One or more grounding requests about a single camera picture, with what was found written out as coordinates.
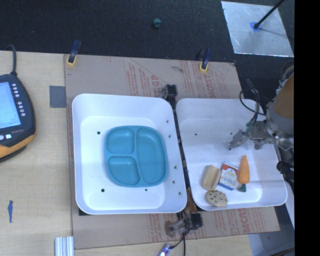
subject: toy carrot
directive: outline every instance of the toy carrot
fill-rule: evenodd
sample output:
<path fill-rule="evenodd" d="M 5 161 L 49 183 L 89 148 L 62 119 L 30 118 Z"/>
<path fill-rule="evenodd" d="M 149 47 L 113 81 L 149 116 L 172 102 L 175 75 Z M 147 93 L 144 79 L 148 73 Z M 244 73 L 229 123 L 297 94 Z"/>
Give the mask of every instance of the toy carrot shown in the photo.
<path fill-rule="evenodd" d="M 246 155 L 242 157 L 237 180 L 241 184 L 238 190 L 241 192 L 246 192 L 247 191 L 246 184 L 248 184 L 250 181 L 250 169 L 249 169 L 249 163 Z"/>

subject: metal rod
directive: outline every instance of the metal rod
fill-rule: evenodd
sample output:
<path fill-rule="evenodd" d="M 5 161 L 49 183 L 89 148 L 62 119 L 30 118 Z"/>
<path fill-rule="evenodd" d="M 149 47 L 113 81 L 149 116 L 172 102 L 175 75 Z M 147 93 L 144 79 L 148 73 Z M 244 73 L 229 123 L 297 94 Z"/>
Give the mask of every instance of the metal rod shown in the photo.
<path fill-rule="evenodd" d="M 259 22 L 253 25 L 255 29 L 259 27 L 259 25 L 276 9 L 279 5 L 281 5 L 285 0 L 280 0 Z"/>

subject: blue clamp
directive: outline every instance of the blue clamp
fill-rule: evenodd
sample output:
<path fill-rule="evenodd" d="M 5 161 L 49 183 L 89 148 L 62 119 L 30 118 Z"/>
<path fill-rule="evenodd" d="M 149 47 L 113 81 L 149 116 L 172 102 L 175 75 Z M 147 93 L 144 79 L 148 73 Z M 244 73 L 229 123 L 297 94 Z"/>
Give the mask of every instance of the blue clamp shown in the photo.
<path fill-rule="evenodd" d="M 200 63 L 199 71 L 201 73 L 205 73 L 208 71 L 208 66 L 209 66 L 208 64 L 209 64 L 210 55 L 211 55 L 211 50 L 208 48 L 202 58 L 201 63 Z"/>
<path fill-rule="evenodd" d="M 74 66 L 77 60 L 77 54 L 80 51 L 81 48 L 81 41 L 80 40 L 74 40 L 73 46 L 71 49 L 71 53 L 66 58 L 66 64 L 69 66 Z"/>

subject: white tray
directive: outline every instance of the white tray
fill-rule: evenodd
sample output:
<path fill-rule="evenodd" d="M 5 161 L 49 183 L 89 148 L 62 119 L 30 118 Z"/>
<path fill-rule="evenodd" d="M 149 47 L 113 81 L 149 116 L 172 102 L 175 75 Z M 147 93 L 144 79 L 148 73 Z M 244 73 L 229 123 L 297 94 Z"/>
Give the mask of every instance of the white tray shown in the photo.
<path fill-rule="evenodd" d="M 173 110 L 161 98 L 80 94 L 72 102 L 75 197 L 87 214 L 177 213 L 187 192 Z M 108 176 L 107 132 L 119 126 L 147 126 L 162 136 L 168 160 L 166 179 L 155 186 L 125 187 Z"/>
<path fill-rule="evenodd" d="M 244 100 L 255 109 L 255 102 Z M 203 210 L 215 211 L 251 207 L 282 205 L 287 200 L 287 189 L 282 174 L 277 170 L 277 154 L 272 144 L 254 149 L 250 139 L 239 147 L 228 150 L 228 143 L 239 129 L 245 131 L 246 123 L 253 117 L 239 99 L 181 99 L 176 105 L 179 130 L 185 154 L 194 202 Z M 210 205 L 201 180 L 206 166 L 220 168 L 224 161 L 239 167 L 243 155 L 247 155 L 250 182 L 246 192 L 228 190 L 221 186 L 228 204 L 223 207 Z"/>

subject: blue screen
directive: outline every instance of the blue screen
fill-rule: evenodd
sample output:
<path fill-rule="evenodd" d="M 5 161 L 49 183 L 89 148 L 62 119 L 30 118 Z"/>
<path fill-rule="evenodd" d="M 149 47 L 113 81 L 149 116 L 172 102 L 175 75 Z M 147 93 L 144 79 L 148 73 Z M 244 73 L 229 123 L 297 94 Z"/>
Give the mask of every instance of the blue screen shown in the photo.
<path fill-rule="evenodd" d="M 21 125 L 8 82 L 0 82 L 0 129 Z"/>

